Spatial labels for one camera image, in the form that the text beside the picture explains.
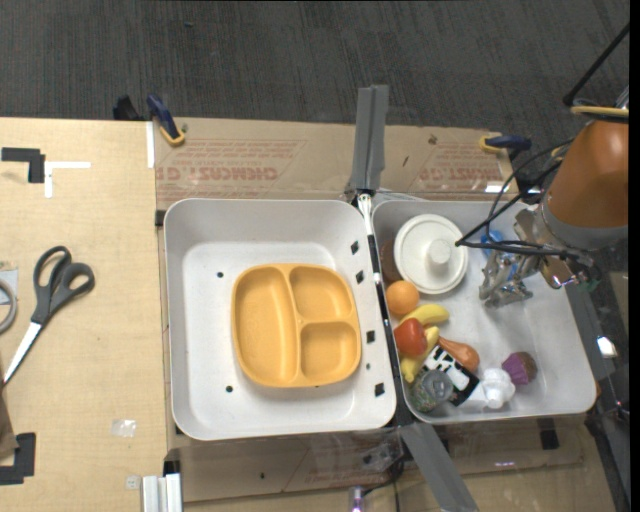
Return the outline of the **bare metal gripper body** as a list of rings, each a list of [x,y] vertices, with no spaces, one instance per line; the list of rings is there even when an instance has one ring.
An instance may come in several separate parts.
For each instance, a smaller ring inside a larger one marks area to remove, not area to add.
[[[534,255],[519,255],[518,273],[522,278],[539,274],[553,289],[560,289],[578,281],[575,261],[560,253],[568,248],[546,226],[542,210],[523,209],[515,216],[513,226],[517,238]]]

